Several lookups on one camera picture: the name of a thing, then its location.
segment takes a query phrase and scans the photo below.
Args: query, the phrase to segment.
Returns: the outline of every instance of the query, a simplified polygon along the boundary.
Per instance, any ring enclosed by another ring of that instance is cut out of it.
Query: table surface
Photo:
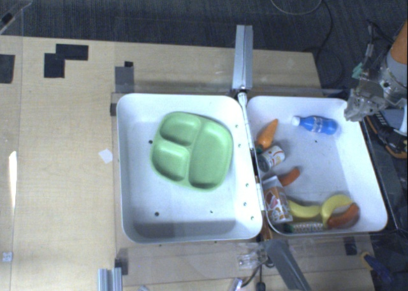
[[[12,44],[9,41],[18,37],[0,38],[0,50],[5,52],[6,45]],[[230,83],[234,50],[47,38],[23,38],[21,42],[23,53],[17,57],[22,56],[22,82],[14,81],[21,83],[21,102],[19,130],[16,127],[13,261],[11,272],[9,266],[0,264],[5,280],[0,288],[8,290],[7,275],[11,274],[11,290],[96,290],[98,269],[111,269],[118,251],[113,164],[105,163],[98,154],[104,149],[112,151],[109,108],[115,66],[134,62],[135,82],[141,85],[193,83],[211,88]],[[55,53],[56,43],[88,45],[89,59],[66,61],[65,78],[44,78],[44,53]],[[255,50],[254,80],[263,87],[319,88],[312,55],[306,53]],[[1,101],[3,115],[7,105],[13,104],[7,104],[5,98]],[[342,239],[339,242],[306,240],[291,245],[311,287],[373,290],[371,275],[358,256],[347,256],[344,247],[339,247]],[[368,237],[359,238],[356,245],[359,251],[372,251]],[[163,255],[157,246],[132,246],[149,264],[139,272],[144,280],[125,290],[138,290],[140,284],[151,291],[227,290],[236,270],[227,264],[236,261],[235,257],[225,264],[216,262],[222,256],[233,256],[231,244],[215,244],[218,253],[195,258],[200,260],[199,274],[190,276],[191,270],[185,269],[193,263],[187,253],[191,245],[185,245],[184,259],[171,251]],[[172,265],[178,273],[166,277],[164,265]],[[205,266],[209,270],[216,266],[219,278],[206,280]],[[269,290],[286,290],[276,269],[265,269],[264,274]],[[254,283],[245,290],[254,290]]]

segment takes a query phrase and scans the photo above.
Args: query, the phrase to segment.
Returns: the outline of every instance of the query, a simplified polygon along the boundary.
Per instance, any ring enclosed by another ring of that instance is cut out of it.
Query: banana
[[[334,195],[326,200],[321,206],[321,217],[324,227],[327,227],[327,220],[336,208],[347,206],[352,203],[353,201],[346,195]]]
[[[315,218],[317,215],[320,214],[320,210],[321,210],[321,207],[318,205],[302,206],[291,200],[288,200],[288,204],[289,204],[291,214],[295,218],[302,218],[302,219]]]

